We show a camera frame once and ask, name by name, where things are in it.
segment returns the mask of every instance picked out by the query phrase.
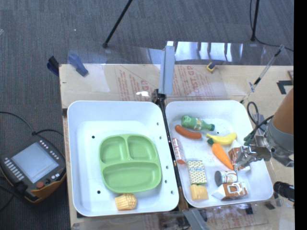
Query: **dark gray floor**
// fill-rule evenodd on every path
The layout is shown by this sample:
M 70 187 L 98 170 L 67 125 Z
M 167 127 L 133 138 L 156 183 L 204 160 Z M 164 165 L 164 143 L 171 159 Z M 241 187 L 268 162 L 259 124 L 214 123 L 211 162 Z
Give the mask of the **dark gray floor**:
M 99 48 L 127 1 L 0 0 L 0 29 L 4 30 L 0 112 L 22 116 L 36 131 L 62 132 L 59 79 L 47 70 L 47 61 L 54 56 L 65 64 L 72 48 L 84 52 Z M 163 49 L 166 41 L 248 43 L 255 4 L 256 0 L 133 0 L 109 43 L 154 49 Z M 257 43 L 284 44 L 293 60 L 294 0 L 260 0 L 256 38 Z M 20 119 L 0 114 L 0 154 L 30 135 Z M 42 135 L 63 151 L 61 135 Z M 0 185 L 11 189 L 4 179 Z M 10 193 L 0 188 L 0 195 L 2 230 L 70 227 L 66 182 L 35 205 L 13 197 L 5 206 Z

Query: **hot dog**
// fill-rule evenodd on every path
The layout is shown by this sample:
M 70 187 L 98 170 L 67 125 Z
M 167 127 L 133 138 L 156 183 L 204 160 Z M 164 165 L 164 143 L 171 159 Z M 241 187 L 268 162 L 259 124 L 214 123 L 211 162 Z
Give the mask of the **hot dog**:
M 176 125 L 175 131 L 177 131 L 179 134 L 181 134 L 182 136 L 186 138 L 190 138 L 190 139 L 200 139 L 201 138 L 200 132 L 189 131 L 185 129 L 184 127 L 182 127 L 181 125 Z

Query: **green bottle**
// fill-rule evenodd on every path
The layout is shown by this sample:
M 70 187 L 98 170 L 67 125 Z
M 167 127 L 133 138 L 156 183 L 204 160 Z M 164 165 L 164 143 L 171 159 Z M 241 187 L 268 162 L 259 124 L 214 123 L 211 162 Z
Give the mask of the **green bottle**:
M 181 118 L 181 125 L 186 128 L 192 128 L 194 130 L 208 129 L 214 131 L 215 126 L 213 124 L 207 124 L 199 117 L 189 117 L 185 115 Z

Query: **carrot top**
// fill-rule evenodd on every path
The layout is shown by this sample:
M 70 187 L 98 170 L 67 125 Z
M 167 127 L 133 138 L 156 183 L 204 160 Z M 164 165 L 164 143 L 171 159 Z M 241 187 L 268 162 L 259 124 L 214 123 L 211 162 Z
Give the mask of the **carrot top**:
M 232 165 L 224 148 L 220 144 L 214 143 L 212 138 L 208 139 L 207 142 L 211 145 L 212 152 L 214 153 L 214 155 L 229 169 L 233 170 L 234 166 Z

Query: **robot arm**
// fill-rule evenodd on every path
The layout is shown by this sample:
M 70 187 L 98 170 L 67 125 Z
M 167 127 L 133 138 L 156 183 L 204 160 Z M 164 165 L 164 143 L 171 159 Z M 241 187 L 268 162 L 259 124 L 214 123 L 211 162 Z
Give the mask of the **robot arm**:
M 269 161 L 271 157 L 286 167 L 294 167 L 294 161 L 289 158 L 294 153 L 293 88 L 267 124 L 264 135 L 257 136 L 254 133 L 245 138 L 245 146 L 241 146 L 238 150 L 235 167 L 246 167 L 251 162 L 261 159 Z

